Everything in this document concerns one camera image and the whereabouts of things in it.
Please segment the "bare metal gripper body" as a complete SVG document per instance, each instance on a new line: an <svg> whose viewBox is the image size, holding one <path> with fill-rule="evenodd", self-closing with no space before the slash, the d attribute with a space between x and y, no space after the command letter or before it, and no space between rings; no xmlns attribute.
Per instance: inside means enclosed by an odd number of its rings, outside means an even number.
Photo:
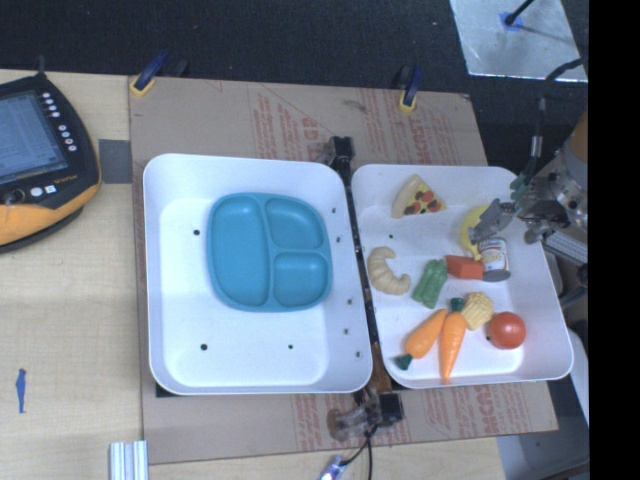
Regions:
<svg viewBox="0 0 640 480"><path fill-rule="evenodd" d="M588 228L587 191L567 170L535 176L518 206L521 220Z"/></svg>

